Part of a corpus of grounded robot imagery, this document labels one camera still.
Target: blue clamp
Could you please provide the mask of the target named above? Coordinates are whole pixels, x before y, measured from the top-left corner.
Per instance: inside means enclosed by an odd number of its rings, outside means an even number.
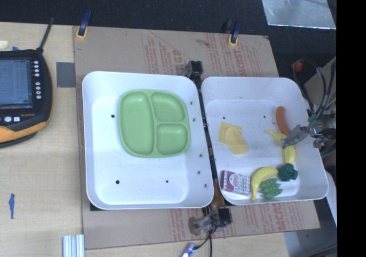
[[[78,26],[76,30],[75,37],[78,39],[85,39],[87,33],[87,23],[90,19],[90,14],[92,12],[90,10],[85,10],[84,15],[82,16],[81,25]]]
[[[239,31],[240,31],[240,23],[238,20],[235,21],[235,24],[234,24],[234,28],[233,30],[231,31],[230,33],[230,36],[229,36],[229,46],[231,48],[235,48],[237,45],[238,45],[238,35],[239,35]]]

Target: metal plate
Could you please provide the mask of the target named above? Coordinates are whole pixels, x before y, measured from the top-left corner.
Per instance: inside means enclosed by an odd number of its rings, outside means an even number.
[[[327,0],[262,0],[269,25],[335,29]]]

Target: green plate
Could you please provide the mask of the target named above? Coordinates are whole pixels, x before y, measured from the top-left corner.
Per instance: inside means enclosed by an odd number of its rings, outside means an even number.
[[[184,152],[190,142],[188,114],[179,96],[160,90],[125,93],[118,110],[124,148],[139,157],[169,157]]]

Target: cardboard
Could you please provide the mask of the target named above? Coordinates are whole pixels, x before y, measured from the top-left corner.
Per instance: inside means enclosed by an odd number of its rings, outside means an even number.
[[[74,38],[82,217],[85,248],[107,248],[204,239],[189,231],[201,209],[131,209],[101,211],[90,205],[85,184],[82,80],[96,71],[181,74],[190,60],[202,61],[202,78],[210,76],[278,77],[268,39],[228,34],[89,27],[84,40]],[[319,228],[313,201],[230,206],[233,223],[213,238]]]

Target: banana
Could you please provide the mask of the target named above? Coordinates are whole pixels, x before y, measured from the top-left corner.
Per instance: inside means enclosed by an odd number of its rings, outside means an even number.
[[[285,139],[287,136],[285,134],[282,133],[275,133],[272,130],[269,130],[269,132],[276,140],[277,142],[280,144],[281,146],[281,139]],[[293,163],[295,161],[295,157],[296,157],[296,151],[295,151],[295,147],[293,145],[289,145],[285,148],[282,148],[283,150],[283,157],[285,160],[285,163]]]
[[[252,200],[256,200],[256,193],[260,184],[267,178],[276,176],[279,170],[274,167],[262,167],[254,172],[250,177],[250,190],[252,191]]]

